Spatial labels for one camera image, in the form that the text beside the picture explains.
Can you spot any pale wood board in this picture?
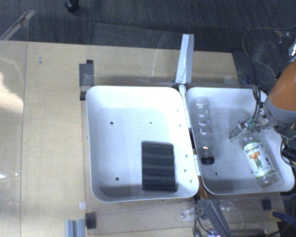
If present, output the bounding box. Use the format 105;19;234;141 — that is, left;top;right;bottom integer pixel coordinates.
80;42;287;237

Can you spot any clear bottle with black cap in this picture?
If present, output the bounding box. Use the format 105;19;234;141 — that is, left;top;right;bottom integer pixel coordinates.
189;96;218;166

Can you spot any black cylinder on white bracket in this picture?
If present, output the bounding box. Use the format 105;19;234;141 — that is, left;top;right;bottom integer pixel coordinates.
280;132;296;171

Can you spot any black ribbed foam block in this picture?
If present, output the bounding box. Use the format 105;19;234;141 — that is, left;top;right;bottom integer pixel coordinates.
141;140;179;193

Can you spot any white plastic tray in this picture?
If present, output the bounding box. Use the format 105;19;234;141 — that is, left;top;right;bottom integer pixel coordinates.
85;84;201;203
185;86;296;196

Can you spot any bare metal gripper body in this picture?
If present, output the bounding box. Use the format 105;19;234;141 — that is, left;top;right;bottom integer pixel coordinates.
246;107;296;140

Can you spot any clear bottle with green label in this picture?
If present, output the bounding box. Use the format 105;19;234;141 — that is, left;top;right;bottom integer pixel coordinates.
242;130;282;188

